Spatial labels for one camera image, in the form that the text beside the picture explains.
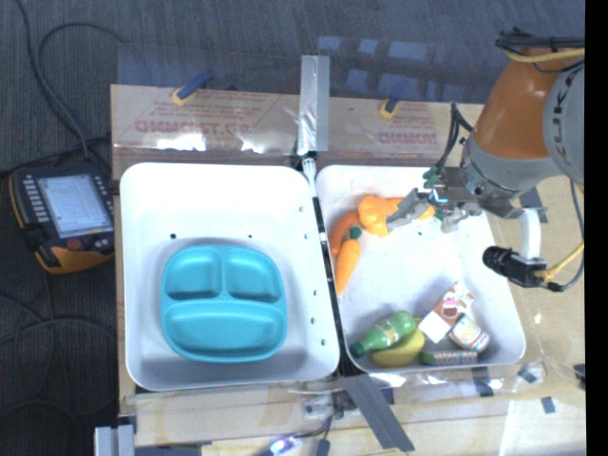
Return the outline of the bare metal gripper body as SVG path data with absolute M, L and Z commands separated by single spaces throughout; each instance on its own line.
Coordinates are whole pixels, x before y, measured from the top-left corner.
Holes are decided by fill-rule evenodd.
M 521 193 L 516 173 L 505 166 L 466 165 L 446 167 L 432 187 L 429 202 L 437 211 L 477 206 L 501 219 L 516 219 L 524 209 L 512 200 Z

